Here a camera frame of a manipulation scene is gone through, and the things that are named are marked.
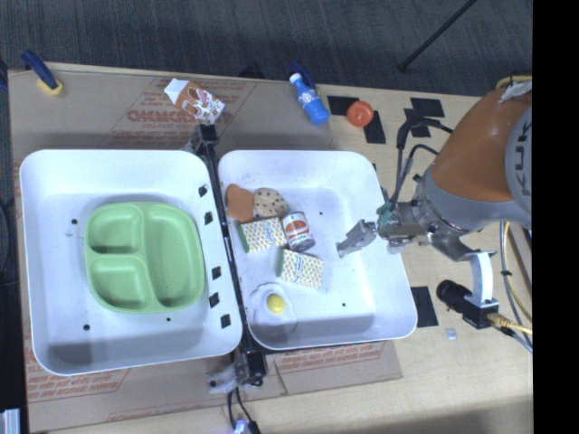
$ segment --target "green plate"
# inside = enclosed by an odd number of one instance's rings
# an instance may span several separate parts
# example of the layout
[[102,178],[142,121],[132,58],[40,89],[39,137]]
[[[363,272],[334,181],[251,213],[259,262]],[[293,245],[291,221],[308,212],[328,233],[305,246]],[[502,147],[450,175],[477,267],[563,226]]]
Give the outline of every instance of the green plate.
[[204,291],[197,226],[171,204],[101,206],[87,221],[84,247],[90,290],[112,310],[176,310]]

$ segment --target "white tray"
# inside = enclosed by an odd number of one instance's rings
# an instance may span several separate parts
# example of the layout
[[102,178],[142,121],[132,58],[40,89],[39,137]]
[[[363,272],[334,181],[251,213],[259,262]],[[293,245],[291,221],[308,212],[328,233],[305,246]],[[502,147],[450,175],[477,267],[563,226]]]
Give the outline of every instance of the white tray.
[[[222,194],[230,184],[279,191],[291,212],[306,214],[316,245],[305,253],[324,261],[321,288],[283,281],[276,277],[280,250],[245,253],[239,223],[228,220],[248,325],[261,345],[282,351],[396,339],[414,330],[416,309],[400,254],[389,253],[381,239],[343,259],[337,254],[336,243],[359,220],[375,221],[384,203],[367,159],[342,151],[232,151],[218,172]],[[274,318],[277,329],[264,315],[268,290],[291,304],[288,314]]]
[[[33,350],[46,370],[71,375],[168,363],[227,354],[239,344],[242,323],[201,159],[184,151],[44,150],[26,157],[20,179]],[[97,207],[129,201],[174,204],[195,220],[206,284],[190,307],[130,314],[90,293],[85,223]],[[205,224],[207,213],[213,221]],[[214,294],[219,303],[210,307]],[[222,327],[222,317],[231,323]]]

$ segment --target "soda can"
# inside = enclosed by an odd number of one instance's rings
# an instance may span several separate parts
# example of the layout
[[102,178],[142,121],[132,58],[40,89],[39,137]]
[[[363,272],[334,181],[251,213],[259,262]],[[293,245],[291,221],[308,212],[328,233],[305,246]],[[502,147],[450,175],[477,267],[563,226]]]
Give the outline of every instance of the soda can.
[[316,241],[309,231],[308,219],[304,212],[293,212],[281,219],[283,230],[288,238],[289,248],[296,252],[308,250]]

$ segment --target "orange ball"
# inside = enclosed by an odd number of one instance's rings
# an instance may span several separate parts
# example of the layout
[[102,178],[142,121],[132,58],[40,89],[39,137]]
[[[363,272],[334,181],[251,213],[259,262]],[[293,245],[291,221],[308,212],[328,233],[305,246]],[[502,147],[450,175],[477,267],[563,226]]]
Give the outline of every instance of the orange ball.
[[353,126],[365,127],[374,118],[374,109],[365,101],[354,101],[347,109],[346,118]]

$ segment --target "water bottle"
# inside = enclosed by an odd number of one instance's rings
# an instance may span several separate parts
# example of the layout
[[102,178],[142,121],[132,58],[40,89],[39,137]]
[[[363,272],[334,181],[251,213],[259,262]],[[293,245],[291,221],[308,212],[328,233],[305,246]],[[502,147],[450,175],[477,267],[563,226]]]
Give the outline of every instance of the water bottle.
[[298,103],[308,113],[309,120],[314,126],[321,126],[329,121],[330,113],[324,107],[324,103],[319,99],[318,94],[314,89],[306,85],[301,78],[301,74],[293,74],[289,78],[289,82],[296,88],[298,92]]

